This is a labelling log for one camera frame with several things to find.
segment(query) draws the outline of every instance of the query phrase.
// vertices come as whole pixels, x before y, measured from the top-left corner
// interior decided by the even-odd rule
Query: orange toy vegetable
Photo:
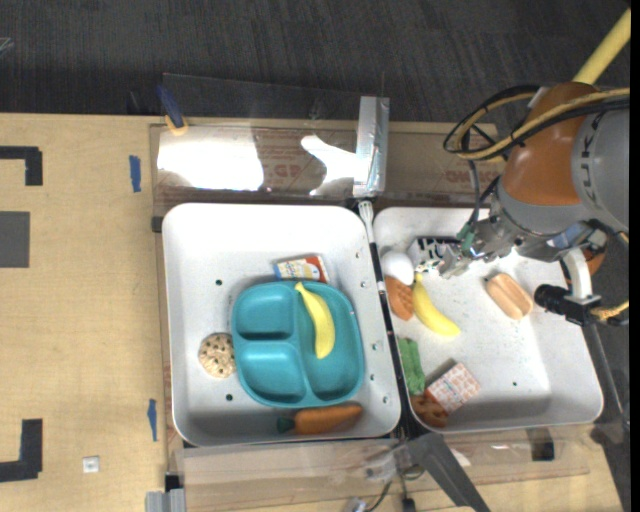
[[[325,434],[352,422],[355,423],[362,414],[362,410],[362,406],[358,404],[302,409],[293,419],[278,418],[278,432],[283,433],[293,429],[300,435]]]

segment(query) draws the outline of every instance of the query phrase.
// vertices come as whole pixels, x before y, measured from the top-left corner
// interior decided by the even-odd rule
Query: wooden surface
[[[0,510],[144,510],[163,487],[166,432],[149,125],[157,118],[0,115],[0,145],[38,146],[44,186],[0,160],[0,211],[31,212],[31,264],[0,269],[0,461],[18,457],[22,419],[42,418],[43,471],[0,483]],[[129,155],[142,163],[134,193]],[[147,418],[156,400],[158,441]],[[480,486],[494,510],[619,510],[601,448],[586,475]],[[99,473],[82,458],[100,456]],[[421,510],[449,510],[441,491]],[[275,510],[334,511],[343,501]],[[400,510],[397,497],[381,511]]]

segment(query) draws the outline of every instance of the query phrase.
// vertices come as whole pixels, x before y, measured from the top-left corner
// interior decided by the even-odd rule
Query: egg
[[[382,265],[382,273],[385,276],[395,277],[407,286],[411,286],[413,283],[413,263],[407,254],[399,251],[389,251],[382,256],[380,264]]]

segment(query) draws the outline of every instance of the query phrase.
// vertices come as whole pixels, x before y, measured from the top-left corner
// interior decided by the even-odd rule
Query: teal bowl
[[[293,281],[244,290],[231,314],[238,376],[244,390],[271,407],[335,405],[362,385],[364,355],[353,306],[338,289],[304,281],[331,312],[336,342],[331,353],[315,355],[315,329]]]

